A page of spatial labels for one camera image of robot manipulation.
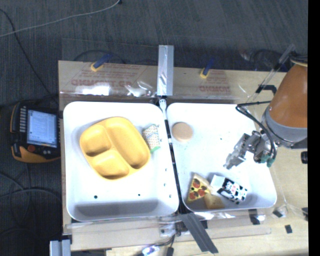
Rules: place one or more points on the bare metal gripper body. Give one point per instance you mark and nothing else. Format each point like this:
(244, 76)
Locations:
(252, 143)

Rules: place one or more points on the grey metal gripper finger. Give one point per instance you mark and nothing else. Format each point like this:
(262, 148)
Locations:
(240, 157)
(229, 161)

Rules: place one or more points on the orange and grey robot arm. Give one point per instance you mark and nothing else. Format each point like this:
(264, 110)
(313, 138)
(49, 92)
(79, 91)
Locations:
(290, 100)

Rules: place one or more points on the white plastic tray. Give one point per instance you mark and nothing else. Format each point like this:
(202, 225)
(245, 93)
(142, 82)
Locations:
(120, 200)
(215, 155)

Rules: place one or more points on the cow print milk carton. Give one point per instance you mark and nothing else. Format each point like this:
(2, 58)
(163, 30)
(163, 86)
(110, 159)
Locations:
(232, 190)

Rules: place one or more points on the toy pizza slice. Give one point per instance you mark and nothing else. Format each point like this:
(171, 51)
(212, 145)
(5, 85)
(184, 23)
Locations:
(197, 190)

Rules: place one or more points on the yellow bread wedge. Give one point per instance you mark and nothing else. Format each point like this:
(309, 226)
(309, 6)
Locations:
(213, 202)

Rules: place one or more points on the round tan biscuit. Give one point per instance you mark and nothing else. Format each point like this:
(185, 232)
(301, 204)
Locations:
(182, 132)

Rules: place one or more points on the white and green patterned packet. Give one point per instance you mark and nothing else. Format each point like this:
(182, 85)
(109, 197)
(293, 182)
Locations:
(152, 137)

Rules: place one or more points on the brown cardboard board, red print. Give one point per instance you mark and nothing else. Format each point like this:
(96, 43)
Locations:
(287, 237)

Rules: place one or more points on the yellow divided plate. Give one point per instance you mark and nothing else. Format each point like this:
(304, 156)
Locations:
(115, 147)

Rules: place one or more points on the black cylinder on white bracket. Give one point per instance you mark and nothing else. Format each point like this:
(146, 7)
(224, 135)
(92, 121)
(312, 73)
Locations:
(304, 157)

